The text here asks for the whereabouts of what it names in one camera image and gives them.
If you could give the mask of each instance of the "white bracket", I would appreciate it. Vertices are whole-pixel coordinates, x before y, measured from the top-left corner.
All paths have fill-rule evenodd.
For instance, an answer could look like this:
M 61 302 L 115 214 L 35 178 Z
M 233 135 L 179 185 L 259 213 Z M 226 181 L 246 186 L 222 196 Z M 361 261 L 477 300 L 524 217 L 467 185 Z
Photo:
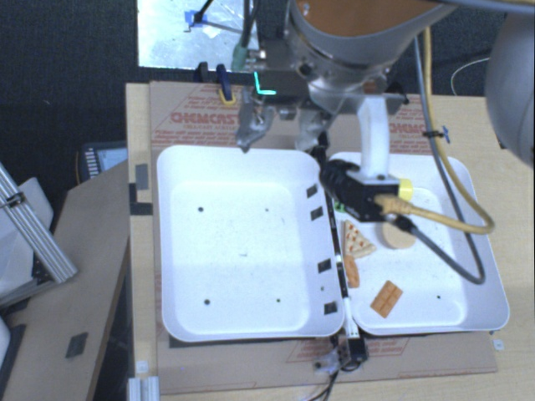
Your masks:
M 388 109 L 383 96 L 366 96 L 357 111 L 360 123 L 362 158 L 359 176 L 377 179 L 388 175 L 390 131 Z
M 160 380 L 158 377 L 129 378 L 129 401 L 160 401 Z

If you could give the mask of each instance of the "food item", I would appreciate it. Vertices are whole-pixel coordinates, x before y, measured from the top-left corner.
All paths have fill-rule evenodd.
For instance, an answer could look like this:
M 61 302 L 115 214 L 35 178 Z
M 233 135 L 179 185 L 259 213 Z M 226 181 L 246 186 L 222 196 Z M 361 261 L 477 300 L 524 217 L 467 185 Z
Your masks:
M 401 294 L 403 294 L 403 292 L 395 284 L 391 281 L 387 281 L 370 306 L 381 317 L 388 317 L 390 311 L 400 299 Z
M 402 231 L 390 223 L 383 223 L 381 231 L 386 245 L 396 250 L 410 248 L 416 242 L 416 236 Z
M 349 288 L 358 288 L 360 286 L 359 269 L 354 262 L 353 256 L 344 256 L 344 267 Z
M 355 227 L 355 225 L 346 220 L 344 224 L 344 256 L 353 256 L 361 258 L 368 256 L 377 248 Z

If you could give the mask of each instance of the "black clamp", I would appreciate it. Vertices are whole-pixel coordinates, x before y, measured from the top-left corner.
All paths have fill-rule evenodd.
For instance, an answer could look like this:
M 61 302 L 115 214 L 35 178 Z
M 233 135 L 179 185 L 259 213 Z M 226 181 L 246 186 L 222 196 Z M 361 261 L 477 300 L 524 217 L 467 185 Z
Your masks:
M 22 191 L 18 191 L 13 196 L 8 197 L 6 201 L 0 205 L 0 208 L 5 208 L 6 206 L 9 206 L 10 208 L 13 208 L 17 205 L 22 204 L 26 200 L 26 196 Z
M 209 80 L 210 73 L 208 71 L 208 63 L 199 63 L 199 65 L 197 65 L 196 70 L 193 72 L 193 81 L 202 84 L 208 82 Z
M 232 97 L 232 87 L 231 87 L 231 80 L 228 77 L 227 69 L 225 68 L 225 65 L 220 63 L 216 66 L 216 73 L 217 73 L 217 80 L 219 81 L 219 84 L 221 85 L 221 91 L 222 91 L 222 100 L 224 103 L 230 103 L 234 100 Z
M 444 137 L 444 133 L 437 130 L 428 130 L 426 132 L 422 132 L 421 134 L 426 138 Z

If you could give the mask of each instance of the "black cable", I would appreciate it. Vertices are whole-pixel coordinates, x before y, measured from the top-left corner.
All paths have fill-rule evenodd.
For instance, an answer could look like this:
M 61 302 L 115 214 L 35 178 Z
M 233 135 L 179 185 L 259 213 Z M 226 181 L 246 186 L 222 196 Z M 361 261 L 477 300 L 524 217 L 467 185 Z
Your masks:
M 424 243 L 424 245 L 426 245 L 438 257 L 440 257 L 445 264 L 447 264 L 452 270 L 457 272 L 461 277 L 464 277 L 469 282 L 476 285 L 481 285 L 485 281 L 485 272 L 481 260 L 479 260 L 479 256 L 477 256 L 476 263 L 477 269 L 481 276 L 474 277 L 464 267 L 462 267 L 459 263 L 457 263 L 450 256 L 448 256 L 437 244 L 435 244 L 435 242 L 433 242 L 429 237 L 427 237 L 423 232 L 421 232 L 411 219 L 405 216 L 397 216 L 397 218 L 394 221 L 391 221 L 390 223 L 399 228 L 400 230 L 408 231 L 412 235 L 416 236 L 420 241 Z
M 329 380 L 329 383 L 327 387 L 318 393 L 318 395 L 307 399 L 307 401 L 318 401 L 318 399 L 321 399 L 322 401 L 327 401 L 331 395 L 331 391 L 333 390 L 334 382 L 336 381 L 336 378 L 338 377 L 338 371 L 334 372 L 331 375 L 331 379 Z
M 357 363 L 356 361 L 350 361 L 346 365 L 344 365 L 340 370 L 342 370 L 345 373 L 352 373 L 353 371 L 360 368 L 361 363 Z
M 248 45 L 248 40 L 246 41 L 247 36 L 247 28 L 249 25 L 249 18 L 251 16 L 250 13 L 250 0 L 243 0 L 243 29 L 242 29 L 242 46 L 244 48 Z
M 422 100 L 422 109 L 423 109 L 423 112 L 424 112 L 425 127 L 427 128 L 428 131 L 431 132 L 431 130 L 432 130 L 431 120 L 430 120 L 430 117 L 429 117 L 429 111 L 428 111 L 428 107 L 427 107 L 429 103 L 427 102 L 427 97 L 425 96 L 424 73 L 423 73 L 423 68 L 422 68 L 422 63 L 421 63 L 420 45 L 418 43 L 418 38 L 415 38 L 414 43 L 415 43 L 416 72 L 418 74 L 418 85 L 419 85 L 420 95 L 421 95 L 421 100 Z M 455 193 L 453 192 L 453 189 L 451 188 L 450 181 L 448 180 L 446 172 L 444 171 L 444 167 L 442 166 L 441 158 L 440 158 L 440 156 L 438 154 L 438 150 L 436 148 L 436 137 L 430 136 L 429 137 L 429 144 L 430 144 L 430 147 L 431 147 L 431 152 L 433 154 L 433 159 L 435 160 L 436 168 L 439 171 L 439 174 L 440 174 L 440 176 L 442 178 L 442 183 L 444 184 L 444 186 L 446 188 L 446 191 L 447 191 L 447 194 L 450 197 L 450 201 L 451 201 L 451 204 L 453 205 L 453 209 L 455 210 L 457 218 L 460 221 L 465 222 L 465 218 L 464 218 L 464 216 L 462 214 L 462 210 L 461 210 L 461 207 L 459 206 L 459 202 L 457 201 Z M 485 280 L 487 279 L 487 276 L 485 274 L 485 267 L 483 266 L 482 259 L 479 256 L 479 252 L 477 251 L 476 244 L 474 243 L 474 240 L 473 240 L 472 235 L 470 233 L 465 233 L 465 238 L 466 238 L 466 241 L 468 242 L 468 246 L 470 247 L 472 256 L 474 257 L 474 260 L 476 261 L 477 271 L 478 271 L 479 277 L 474 277 L 473 275 L 468 273 L 464 268 L 460 267 L 456 263 L 456 261 L 453 261 L 448 255 L 446 255 L 445 252 L 443 252 L 443 250 L 441 250 L 434 242 L 431 241 L 431 239 L 429 239 L 427 236 L 425 236 L 417 228 L 416 228 L 416 230 L 417 230 L 417 233 L 414 233 L 414 235 L 416 237 L 418 237 L 419 239 L 421 237 L 421 240 L 424 242 L 424 244 L 426 244 L 440 258 L 445 260 L 445 262 L 448 265 L 450 265 L 450 267 L 453 270 L 455 270 L 457 273 L 459 273 L 462 277 L 464 277 L 468 281 L 470 281 L 470 282 L 472 282 L 474 284 L 477 284 L 477 285 L 481 285 L 482 283 L 485 282 Z M 453 263 L 455 263 L 455 265 L 452 266 L 450 264 L 450 261 L 453 261 Z
M 248 13 L 248 11 L 249 11 L 249 7 L 248 7 L 249 3 L 247 2 L 248 21 L 247 21 L 247 25 L 245 25 L 245 23 L 244 23 L 244 28 L 243 28 L 243 32 L 242 32 L 242 46 L 244 48 L 247 47 L 247 45 L 249 44 L 249 41 L 251 39 L 252 26 L 254 25 L 254 22 L 257 19 L 258 10 L 260 9 L 260 6 L 262 4 L 262 0 L 253 0 L 252 4 L 253 4 L 252 11 L 251 11 L 251 13 Z

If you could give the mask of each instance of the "green light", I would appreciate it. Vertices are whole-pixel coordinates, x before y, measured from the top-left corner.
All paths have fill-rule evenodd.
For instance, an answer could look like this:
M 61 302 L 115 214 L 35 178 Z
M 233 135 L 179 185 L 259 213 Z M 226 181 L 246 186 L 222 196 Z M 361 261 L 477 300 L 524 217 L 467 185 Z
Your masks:
M 257 94 L 259 95 L 276 95 L 276 90 L 261 90 L 260 89 L 260 81 L 258 80 L 258 73 L 254 72 L 254 85 L 257 88 Z

